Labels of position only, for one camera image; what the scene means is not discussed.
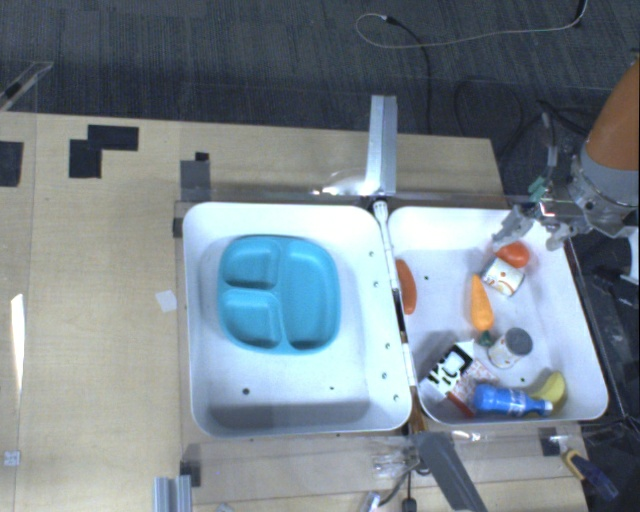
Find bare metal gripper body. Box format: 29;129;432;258
534;182;637;237

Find white can with grey lid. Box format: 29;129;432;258
486;326;535;370

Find orange toy carrot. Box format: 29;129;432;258
470;273;496;347

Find yellow banana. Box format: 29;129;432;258
529;370;568;416

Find white carton with black print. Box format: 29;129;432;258
418;338;502;419

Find blue plastic bottle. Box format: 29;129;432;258
472;383;555;419

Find orange toy sausage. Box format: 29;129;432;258
394;258;419;316

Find blue divided plate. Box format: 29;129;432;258
215;234;343;357

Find red rounded toy food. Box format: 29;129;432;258
495;241;532;270

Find white plastic tray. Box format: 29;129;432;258
387;205;611;427
181;201;414;440

